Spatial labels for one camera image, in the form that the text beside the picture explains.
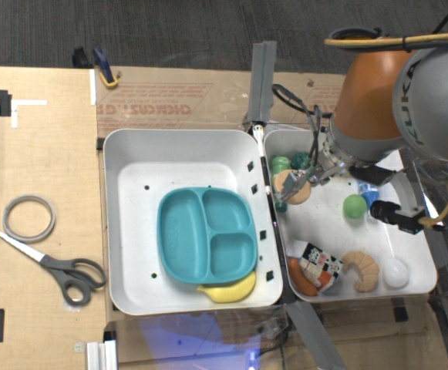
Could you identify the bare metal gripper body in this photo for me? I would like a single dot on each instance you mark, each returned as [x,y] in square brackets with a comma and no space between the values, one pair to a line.
[333,160]

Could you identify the patterned carton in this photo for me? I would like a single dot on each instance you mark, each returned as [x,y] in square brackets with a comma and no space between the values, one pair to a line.
[320,266]

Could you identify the brown cardboard board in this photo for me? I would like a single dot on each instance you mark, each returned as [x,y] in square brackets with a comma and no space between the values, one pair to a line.
[177,102]

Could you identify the tan croissant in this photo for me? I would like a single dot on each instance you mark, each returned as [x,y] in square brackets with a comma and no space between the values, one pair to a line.
[367,270]

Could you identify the blue and white bottle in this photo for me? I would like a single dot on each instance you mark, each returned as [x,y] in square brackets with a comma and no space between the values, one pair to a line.
[368,197]

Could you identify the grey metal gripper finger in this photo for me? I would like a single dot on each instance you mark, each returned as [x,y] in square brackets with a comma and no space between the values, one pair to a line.
[295,193]
[287,181]

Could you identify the blue divided plate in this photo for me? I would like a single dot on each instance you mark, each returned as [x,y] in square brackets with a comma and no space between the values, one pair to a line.
[183,229]

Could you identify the white plastic tray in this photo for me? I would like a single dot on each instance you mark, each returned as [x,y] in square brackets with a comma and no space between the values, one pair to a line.
[324,226]
[139,214]

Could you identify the yellow banana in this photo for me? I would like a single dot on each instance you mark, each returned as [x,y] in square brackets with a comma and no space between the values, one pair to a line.
[231,292]

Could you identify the light green cylinder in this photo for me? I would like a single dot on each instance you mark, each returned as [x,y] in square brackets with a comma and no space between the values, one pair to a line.
[280,163]

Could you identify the tan round biscuit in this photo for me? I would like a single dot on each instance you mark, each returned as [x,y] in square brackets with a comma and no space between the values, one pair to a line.
[303,196]

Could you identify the red sausage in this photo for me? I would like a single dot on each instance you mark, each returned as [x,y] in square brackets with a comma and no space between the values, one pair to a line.
[300,280]

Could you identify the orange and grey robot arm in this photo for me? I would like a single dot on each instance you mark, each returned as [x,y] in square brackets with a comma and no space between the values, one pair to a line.
[374,98]

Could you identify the black cylinder on white bracket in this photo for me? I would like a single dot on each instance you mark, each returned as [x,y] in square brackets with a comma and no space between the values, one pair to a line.
[391,211]

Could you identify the white egg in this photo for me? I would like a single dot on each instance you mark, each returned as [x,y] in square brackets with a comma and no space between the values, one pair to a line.
[396,273]

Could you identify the grey tape roll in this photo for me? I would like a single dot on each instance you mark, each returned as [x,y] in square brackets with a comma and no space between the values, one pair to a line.
[8,222]

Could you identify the dark green broccoli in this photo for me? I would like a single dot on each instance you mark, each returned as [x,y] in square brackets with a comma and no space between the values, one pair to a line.
[299,161]

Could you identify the green ball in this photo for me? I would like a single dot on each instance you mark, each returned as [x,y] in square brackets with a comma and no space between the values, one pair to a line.
[354,206]

